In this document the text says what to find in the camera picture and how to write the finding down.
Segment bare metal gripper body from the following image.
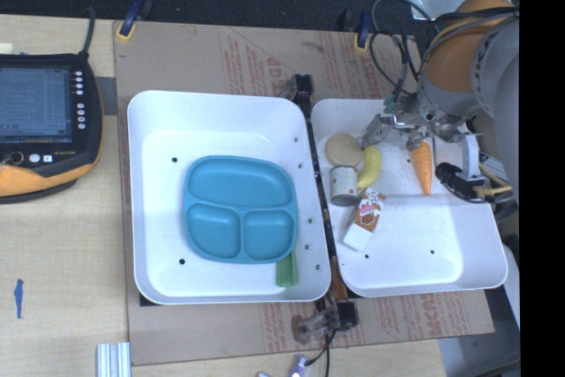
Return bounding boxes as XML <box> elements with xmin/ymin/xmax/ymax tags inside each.
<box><xmin>389</xmin><ymin>100</ymin><xmax>471</xmax><ymax>144</ymax></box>

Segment orange carrot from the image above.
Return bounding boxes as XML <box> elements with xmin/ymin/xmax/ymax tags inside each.
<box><xmin>408</xmin><ymin>139</ymin><xmax>434</xmax><ymax>197</ymax></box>

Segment yellow banana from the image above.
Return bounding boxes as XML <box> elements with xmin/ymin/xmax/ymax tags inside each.
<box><xmin>356</xmin><ymin>144</ymin><xmax>383</xmax><ymax>191</ymax></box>

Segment beige round biscuit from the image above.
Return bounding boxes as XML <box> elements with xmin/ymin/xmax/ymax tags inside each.
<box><xmin>324</xmin><ymin>132</ymin><xmax>361</xmax><ymax>168</ymax></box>

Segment small white can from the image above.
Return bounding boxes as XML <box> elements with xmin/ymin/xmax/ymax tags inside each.
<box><xmin>328</xmin><ymin>164</ymin><xmax>359</xmax><ymax>207</ymax></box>

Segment white and orange carton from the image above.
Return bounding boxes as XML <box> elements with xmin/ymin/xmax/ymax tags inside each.
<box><xmin>343</xmin><ymin>187</ymin><xmax>387</xmax><ymax>253</ymax></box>

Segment white plastic tray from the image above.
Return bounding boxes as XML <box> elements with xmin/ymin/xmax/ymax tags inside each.
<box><xmin>310</xmin><ymin>98</ymin><xmax>509</xmax><ymax>299</ymax></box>
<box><xmin>126</xmin><ymin>90</ymin><xmax>332</xmax><ymax>305</ymax></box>

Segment blue divided plate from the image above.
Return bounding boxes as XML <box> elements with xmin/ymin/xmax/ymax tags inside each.
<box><xmin>183</xmin><ymin>155</ymin><xmax>298</xmax><ymax>265</ymax></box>

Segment green vegetable stick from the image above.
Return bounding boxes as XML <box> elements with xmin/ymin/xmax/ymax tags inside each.
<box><xmin>275</xmin><ymin>251</ymin><xmax>298</xmax><ymax>289</ymax></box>

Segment brown cardboard board, red print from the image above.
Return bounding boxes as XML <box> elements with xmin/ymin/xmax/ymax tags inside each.
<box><xmin>112</xmin><ymin>19</ymin><xmax>496</xmax><ymax>366</ymax></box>

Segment black cylinder on white bracket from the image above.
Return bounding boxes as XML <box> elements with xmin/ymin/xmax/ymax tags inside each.
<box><xmin>434</xmin><ymin>132</ymin><xmax>487</xmax><ymax>203</ymax></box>

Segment black block with thin wires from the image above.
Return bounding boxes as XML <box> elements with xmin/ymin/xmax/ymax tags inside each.
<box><xmin>289</xmin><ymin>73</ymin><xmax>315</xmax><ymax>103</ymax></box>
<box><xmin>336</xmin><ymin>299</ymin><xmax>359</xmax><ymax>330</ymax></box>

